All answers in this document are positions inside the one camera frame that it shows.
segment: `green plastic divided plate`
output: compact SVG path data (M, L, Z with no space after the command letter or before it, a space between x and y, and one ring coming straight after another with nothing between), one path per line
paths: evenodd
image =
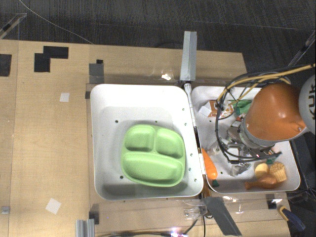
M125 134L121 167L137 183L172 187L184 176L186 152L182 137L173 130L138 124Z

